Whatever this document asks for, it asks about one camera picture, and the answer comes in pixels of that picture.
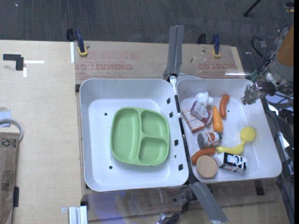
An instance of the yellow spoon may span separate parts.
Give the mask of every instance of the yellow spoon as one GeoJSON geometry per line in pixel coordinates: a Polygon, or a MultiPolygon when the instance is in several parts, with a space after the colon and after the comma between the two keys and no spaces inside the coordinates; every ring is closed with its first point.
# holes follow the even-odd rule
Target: yellow spoon
{"type": "Polygon", "coordinates": [[[244,144],[246,142],[254,140],[256,137],[256,131],[253,127],[247,126],[244,127],[240,132],[241,144],[236,145],[234,147],[223,147],[223,146],[216,146],[217,153],[229,153],[229,154],[236,154],[239,155],[244,150],[244,144]]]}

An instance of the white plastic tray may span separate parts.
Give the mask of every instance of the white plastic tray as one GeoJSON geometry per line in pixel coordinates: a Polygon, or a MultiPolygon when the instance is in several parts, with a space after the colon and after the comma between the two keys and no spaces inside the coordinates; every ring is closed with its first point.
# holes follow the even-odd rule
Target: white plastic tray
{"type": "Polygon", "coordinates": [[[162,79],[89,79],[81,84],[80,102],[84,175],[91,189],[103,192],[171,187],[186,182],[189,172],[170,83],[162,79]],[[167,118],[170,149],[162,164],[140,166],[113,157],[112,119],[118,109],[127,106],[150,109],[167,118]]]}
{"type": "MultiPolygon", "coordinates": [[[[247,84],[252,84],[246,79],[183,79],[177,84],[180,109],[191,108],[195,96],[199,92],[208,92],[214,98],[213,104],[207,108],[212,111],[213,105],[219,108],[219,103],[224,94],[230,96],[227,103],[227,117],[223,120],[223,133],[221,145],[233,147],[241,142],[240,131],[245,126],[252,126],[256,130],[256,138],[246,142],[241,156],[247,158],[247,170],[243,173],[235,173],[225,169],[218,169],[212,179],[204,179],[198,174],[196,167],[192,170],[196,178],[202,182],[228,182],[247,179],[271,178],[280,175],[282,165],[272,138],[272,134],[265,116],[261,100],[255,104],[243,105],[241,97],[247,84]]],[[[183,120],[184,131],[188,143],[189,153],[192,156],[199,150],[197,135],[199,133],[212,132],[213,124],[210,123],[203,129],[191,133],[183,120]]]]}

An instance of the brown paper bag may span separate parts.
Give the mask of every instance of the brown paper bag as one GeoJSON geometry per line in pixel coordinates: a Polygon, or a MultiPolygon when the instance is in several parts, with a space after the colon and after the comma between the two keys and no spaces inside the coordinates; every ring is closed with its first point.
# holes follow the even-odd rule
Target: brown paper bag
{"type": "Polygon", "coordinates": [[[11,224],[19,134],[0,133],[0,223],[11,224]]]}

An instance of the wooden table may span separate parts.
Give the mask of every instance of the wooden table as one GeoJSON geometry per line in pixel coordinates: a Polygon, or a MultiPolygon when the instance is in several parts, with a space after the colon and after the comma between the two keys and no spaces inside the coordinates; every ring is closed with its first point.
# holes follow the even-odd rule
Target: wooden table
{"type": "MultiPolygon", "coordinates": [[[[82,197],[71,45],[69,42],[6,40],[0,44],[1,55],[19,54],[25,61],[44,61],[27,64],[27,77],[23,77],[22,71],[15,70],[15,62],[0,60],[0,106],[11,108],[12,118],[19,121],[24,130],[16,176],[19,206],[14,209],[13,223],[66,224],[65,210],[79,206],[82,197]]],[[[13,126],[1,128],[2,131],[18,132],[13,126]]],[[[274,201],[223,207],[230,223],[288,223],[279,189],[273,180],[270,186],[274,201]]],[[[157,215],[146,217],[147,221],[143,218],[127,217],[121,223],[154,223],[157,215]]],[[[178,221],[190,222],[210,223],[203,210],[188,211],[178,221]]],[[[117,222],[101,220],[97,223],[117,222]]]]}

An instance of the orange carrot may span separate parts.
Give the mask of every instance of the orange carrot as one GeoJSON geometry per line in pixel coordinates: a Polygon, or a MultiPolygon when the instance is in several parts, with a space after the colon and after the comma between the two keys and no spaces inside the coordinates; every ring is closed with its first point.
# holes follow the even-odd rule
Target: orange carrot
{"type": "Polygon", "coordinates": [[[223,131],[223,122],[215,105],[213,106],[213,130],[220,133],[223,131]]]}
{"type": "Polygon", "coordinates": [[[191,157],[191,163],[193,165],[196,164],[197,159],[202,155],[213,155],[215,153],[215,149],[213,147],[203,148],[199,151],[197,151],[193,156],[191,157]]]}
{"type": "Polygon", "coordinates": [[[220,104],[219,104],[219,113],[220,113],[220,116],[221,118],[225,118],[226,117],[226,111],[225,111],[225,108],[226,108],[226,104],[229,100],[229,95],[228,94],[225,94],[221,101],[220,101],[220,104]]]}

